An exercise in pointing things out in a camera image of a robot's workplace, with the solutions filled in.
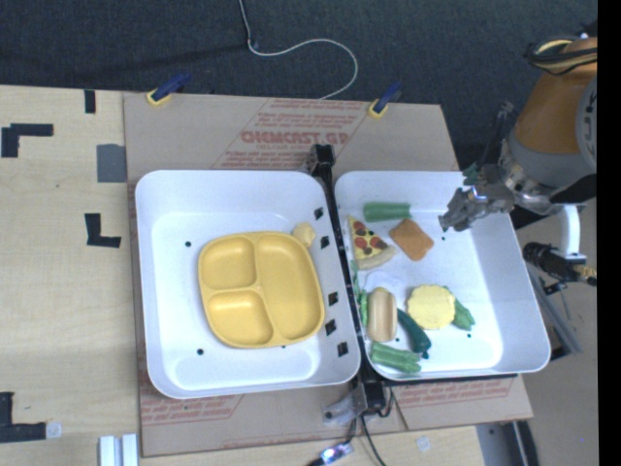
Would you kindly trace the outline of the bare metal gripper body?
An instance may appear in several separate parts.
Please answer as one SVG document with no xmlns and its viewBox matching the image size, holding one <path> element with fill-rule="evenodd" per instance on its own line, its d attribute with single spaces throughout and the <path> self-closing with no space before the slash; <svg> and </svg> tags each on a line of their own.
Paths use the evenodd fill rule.
<svg viewBox="0 0 621 466">
<path fill-rule="evenodd" d="M 474 185 L 476 199 L 485 203 L 490 213 L 508 213 L 520 207 L 541 216 L 553 214 L 551 191 L 520 171 L 480 170 Z"/>
</svg>

